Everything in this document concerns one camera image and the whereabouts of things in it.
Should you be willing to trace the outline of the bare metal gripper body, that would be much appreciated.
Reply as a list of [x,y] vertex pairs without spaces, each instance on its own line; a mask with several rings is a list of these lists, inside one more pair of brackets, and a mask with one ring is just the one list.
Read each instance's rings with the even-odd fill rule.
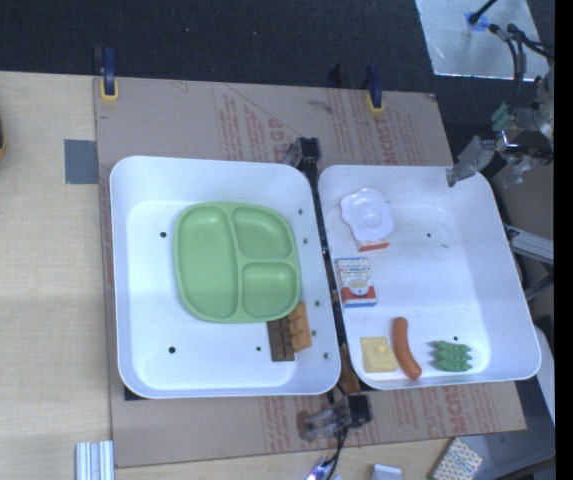
[[542,164],[554,158],[554,75],[538,77],[536,97],[529,106],[503,103],[494,113],[498,151],[510,158]]

